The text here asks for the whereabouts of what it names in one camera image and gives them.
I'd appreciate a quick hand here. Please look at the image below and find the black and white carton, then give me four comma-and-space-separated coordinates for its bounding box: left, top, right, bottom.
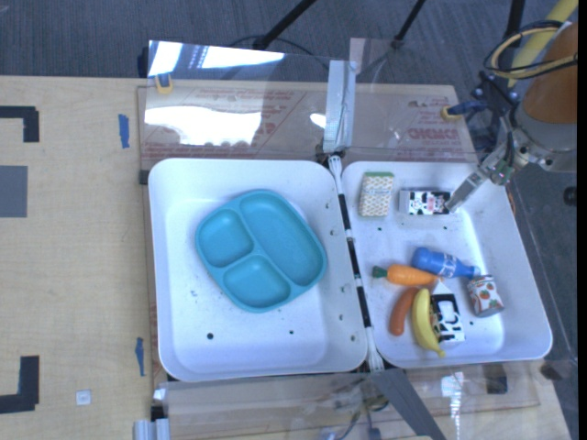
428, 280, 467, 344

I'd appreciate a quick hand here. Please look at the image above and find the orange carrot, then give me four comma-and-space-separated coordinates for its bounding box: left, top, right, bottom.
371, 263, 439, 288

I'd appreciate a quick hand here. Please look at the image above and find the cow print carton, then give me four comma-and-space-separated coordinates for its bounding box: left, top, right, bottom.
397, 189, 452, 216

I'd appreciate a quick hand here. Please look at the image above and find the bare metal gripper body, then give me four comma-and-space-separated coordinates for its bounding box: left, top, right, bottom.
477, 130, 578, 185

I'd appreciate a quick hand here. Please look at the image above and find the blue divided plate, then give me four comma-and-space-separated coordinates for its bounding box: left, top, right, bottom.
194, 189, 328, 314

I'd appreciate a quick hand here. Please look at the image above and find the blue bottle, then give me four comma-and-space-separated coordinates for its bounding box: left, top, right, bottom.
410, 246, 482, 280

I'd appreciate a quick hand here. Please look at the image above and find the yellow carton with green top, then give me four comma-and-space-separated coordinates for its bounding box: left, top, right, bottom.
358, 170, 395, 218

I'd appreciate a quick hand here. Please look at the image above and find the white plastic tray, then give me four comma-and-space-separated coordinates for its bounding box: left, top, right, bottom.
341, 160, 554, 369
147, 157, 370, 383

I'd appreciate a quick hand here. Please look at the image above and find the brown cardboard board red print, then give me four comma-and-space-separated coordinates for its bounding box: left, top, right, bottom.
136, 82, 545, 410

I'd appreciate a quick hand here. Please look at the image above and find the strawberry print can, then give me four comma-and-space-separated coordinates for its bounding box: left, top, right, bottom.
466, 274, 505, 318

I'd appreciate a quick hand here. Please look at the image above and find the thin black and white rod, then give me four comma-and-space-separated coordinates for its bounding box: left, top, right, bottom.
327, 153, 385, 373

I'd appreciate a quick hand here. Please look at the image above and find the orange sausage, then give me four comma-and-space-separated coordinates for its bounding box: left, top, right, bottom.
389, 286, 421, 337

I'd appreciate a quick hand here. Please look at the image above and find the yellow banana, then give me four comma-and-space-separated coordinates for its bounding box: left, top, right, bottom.
411, 287, 447, 359

